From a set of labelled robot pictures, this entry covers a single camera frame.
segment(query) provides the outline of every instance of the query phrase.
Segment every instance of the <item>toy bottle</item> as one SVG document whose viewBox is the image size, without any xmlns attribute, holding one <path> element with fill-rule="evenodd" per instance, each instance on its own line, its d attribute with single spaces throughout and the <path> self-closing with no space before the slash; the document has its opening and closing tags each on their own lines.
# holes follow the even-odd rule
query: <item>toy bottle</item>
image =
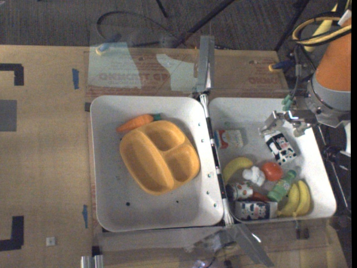
<svg viewBox="0 0 357 268">
<path fill-rule="evenodd" d="M 281 178 L 274 188 L 268 193 L 268 198 L 272 202 L 280 202 L 283 197 L 289 192 L 291 184 L 296 177 L 296 172 L 293 170 L 288 170 L 286 175 Z"/>
</svg>

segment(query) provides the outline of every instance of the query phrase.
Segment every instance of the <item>toy banana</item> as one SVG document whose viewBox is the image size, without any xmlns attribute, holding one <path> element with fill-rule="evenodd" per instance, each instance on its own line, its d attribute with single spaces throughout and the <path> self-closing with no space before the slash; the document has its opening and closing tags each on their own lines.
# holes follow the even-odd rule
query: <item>toy banana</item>
<svg viewBox="0 0 357 268">
<path fill-rule="evenodd" d="M 278 210 L 277 215 L 282 217 L 290 217 L 296 211 L 300 201 L 300 191 L 297 184 L 292 184 L 288 193 L 288 201 L 286 205 Z"/>
<path fill-rule="evenodd" d="M 253 162 L 246 157 L 237 157 L 230 161 L 223 170 L 223 179 L 227 184 L 232 175 L 240 169 L 249 169 L 253 166 Z"/>
<path fill-rule="evenodd" d="M 297 185 L 299 187 L 300 200 L 296 210 L 292 213 L 293 217 L 304 216 L 310 210 L 311 205 L 311 195 L 306 183 L 299 180 Z"/>
</svg>

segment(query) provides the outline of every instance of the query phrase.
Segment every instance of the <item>toy food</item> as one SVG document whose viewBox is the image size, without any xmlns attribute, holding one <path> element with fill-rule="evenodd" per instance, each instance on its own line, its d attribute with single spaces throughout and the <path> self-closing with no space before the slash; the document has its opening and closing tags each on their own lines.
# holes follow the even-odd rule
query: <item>toy food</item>
<svg viewBox="0 0 357 268">
<path fill-rule="evenodd" d="M 236 217 L 246 221 L 276 218 L 277 209 L 278 203 L 275 202 L 235 202 Z"/>
<path fill-rule="evenodd" d="M 119 149 L 134 180 L 153 195 L 184 185 L 200 170 L 190 140 L 170 121 L 151 122 L 131 130 L 122 138 Z"/>
<path fill-rule="evenodd" d="M 282 132 L 276 131 L 273 134 L 267 134 L 264 136 L 264 140 L 279 165 L 288 163 L 296 158 L 294 149 Z"/>
<path fill-rule="evenodd" d="M 240 169 L 248 169 L 253 166 L 253 162 L 246 157 L 232 159 L 223 169 L 223 180 L 227 184 L 229 179 Z"/>
<path fill-rule="evenodd" d="M 296 211 L 300 201 L 300 191 L 297 184 L 292 184 L 288 194 L 288 201 L 281 210 L 278 210 L 278 216 L 291 217 Z"/>
<path fill-rule="evenodd" d="M 293 217 L 304 216 L 308 213 L 311 206 L 311 194 L 307 184 L 303 180 L 299 180 L 297 185 L 299 188 L 300 199 L 296 210 L 292 213 Z"/>
<path fill-rule="evenodd" d="M 276 183 L 273 190 L 268 193 L 268 198 L 273 202 L 280 202 L 290 190 L 291 184 L 294 181 L 295 177 L 296 172 L 293 170 L 288 170 L 286 176 L 284 176 L 284 178 L 281 178 Z"/>
<path fill-rule="evenodd" d="M 135 118 L 130 119 L 129 121 L 125 122 L 124 124 L 117 127 L 117 132 L 123 131 L 130 131 L 132 129 L 136 129 L 140 126 L 149 124 L 154 120 L 160 120 L 160 114 L 150 115 L 150 114 L 143 114 L 139 115 Z"/>
<path fill-rule="evenodd" d="M 251 181 L 257 186 L 262 186 L 266 180 L 264 173 L 256 166 L 243 170 L 242 176 L 245 180 Z"/>
<path fill-rule="evenodd" d="M 253 195 L 249 198 L 249 200 L 253 200 L 255 202 L 270 202 L 270 199 L 259 192 L 253 192 Z"/>
<path fill-rule="evenodd" d="M 226 187 L 227 197 L 230 201 L 247 199 L 253 196 L 253 187 L 249 181 L 240 181 L 228 184 Z"/>
<path fill-rule="evenodd" d="M 277 181 L 284 174 L 283 169 L 275 162 L 266 162 L 260 169 L 263 171 L 268 181 Z"/>
<path fill-rule="evenodd" d="M 240 130 L 215 130 L 214 140 L 218 149 L 242 148 L 244 145 Z"/>
</svg>

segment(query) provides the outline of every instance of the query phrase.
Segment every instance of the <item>toy tomato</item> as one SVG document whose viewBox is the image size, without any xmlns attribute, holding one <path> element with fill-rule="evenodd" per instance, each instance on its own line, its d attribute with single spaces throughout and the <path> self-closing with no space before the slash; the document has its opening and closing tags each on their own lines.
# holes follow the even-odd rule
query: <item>toy tomato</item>
<svg viewBox="0 0 357 268">
<path fill-rule="evenodd" d="M 283 169 L 278 163 L 267 162 L 261 167 L 268 181 L 277 181 L 283 176 Z"/>
</svg>

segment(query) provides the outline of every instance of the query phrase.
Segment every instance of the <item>toy carrot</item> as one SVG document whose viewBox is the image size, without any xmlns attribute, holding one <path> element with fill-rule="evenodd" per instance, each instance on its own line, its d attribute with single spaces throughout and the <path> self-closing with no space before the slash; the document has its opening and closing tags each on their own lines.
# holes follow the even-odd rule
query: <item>toy carrot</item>
<svg viewBox="0 0 357 268">
<path fill-rule="evenodd" d="M 145 124 L 149 124 L 150 122 L 152 122 L 154 120 L 160 120 L 160 119 L 161 119 L 160 114 L 139 115 L 135 118 L 130 119 L 129 121 L 125 122 L 124 124 L 120 125 L 119 127 L 117 127 L 117 132 L 130 131 L 132 129 L 138 128 Z"/>
</svg>

